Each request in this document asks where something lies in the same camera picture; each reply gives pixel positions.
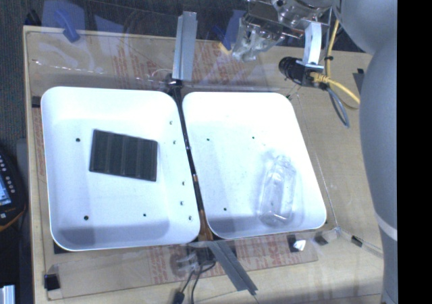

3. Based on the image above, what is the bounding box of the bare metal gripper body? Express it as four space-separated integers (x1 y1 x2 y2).
242 0 330 41

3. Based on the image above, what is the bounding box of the black block with thin wires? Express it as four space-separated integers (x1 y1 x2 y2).
192 245 217 266
161 73 184 88

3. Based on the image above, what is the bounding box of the brown cardboard board red print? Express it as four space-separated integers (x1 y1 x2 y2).
26 30 320 297

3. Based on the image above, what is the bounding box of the black cylinder on white bracket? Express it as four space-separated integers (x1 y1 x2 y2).
278 21 325 88

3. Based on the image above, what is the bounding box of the clear plastic bottle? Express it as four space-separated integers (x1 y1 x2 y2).
257 153 298 228

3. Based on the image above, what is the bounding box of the white plastic tray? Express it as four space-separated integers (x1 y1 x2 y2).
40 85 202 252
181 91 328 240

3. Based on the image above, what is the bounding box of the black ribbed flat rectangle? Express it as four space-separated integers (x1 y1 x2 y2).
88 128 159 183

